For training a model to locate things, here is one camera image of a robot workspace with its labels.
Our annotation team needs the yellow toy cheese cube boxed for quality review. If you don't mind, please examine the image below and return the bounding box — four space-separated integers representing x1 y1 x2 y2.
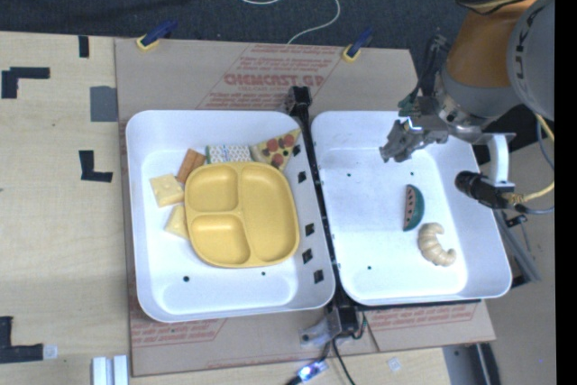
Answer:
149 173 187 208

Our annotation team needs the toy pizza slice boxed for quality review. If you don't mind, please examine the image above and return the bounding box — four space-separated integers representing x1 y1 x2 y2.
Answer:
249 128 302 172

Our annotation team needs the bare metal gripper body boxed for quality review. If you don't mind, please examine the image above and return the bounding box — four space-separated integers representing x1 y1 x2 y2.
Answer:
407 96 498 149

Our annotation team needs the cream toy croissant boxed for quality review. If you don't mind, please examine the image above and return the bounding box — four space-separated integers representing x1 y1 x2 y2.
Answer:
417 222 458 268

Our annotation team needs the brown cardboard board red print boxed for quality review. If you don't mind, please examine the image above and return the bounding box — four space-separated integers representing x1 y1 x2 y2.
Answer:
113 38 497 378

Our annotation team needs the orange toy biscuit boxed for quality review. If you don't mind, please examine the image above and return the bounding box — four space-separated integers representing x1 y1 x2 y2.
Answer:
175 148 208 186

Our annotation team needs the white patterned packet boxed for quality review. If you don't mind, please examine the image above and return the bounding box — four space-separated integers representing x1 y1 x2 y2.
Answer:
205 143 253 166

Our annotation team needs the yellow toy cheese wedge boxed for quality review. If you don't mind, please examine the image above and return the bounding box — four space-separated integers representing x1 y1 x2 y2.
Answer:
162 203 191 241

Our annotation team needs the yellow divided plate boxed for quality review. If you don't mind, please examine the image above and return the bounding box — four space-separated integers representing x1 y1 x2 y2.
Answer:
183 161 301 270

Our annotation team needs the toy watermelon slice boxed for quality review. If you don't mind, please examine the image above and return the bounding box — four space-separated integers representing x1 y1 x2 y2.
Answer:
401 183 426 233

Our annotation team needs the white plastic tray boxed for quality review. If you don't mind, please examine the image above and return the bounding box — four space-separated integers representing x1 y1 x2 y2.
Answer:
124 109 337 325
310 110 514 307

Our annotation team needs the black cylinder on white bracket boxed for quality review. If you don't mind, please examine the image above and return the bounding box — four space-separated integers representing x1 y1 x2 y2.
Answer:
453 133 517 210

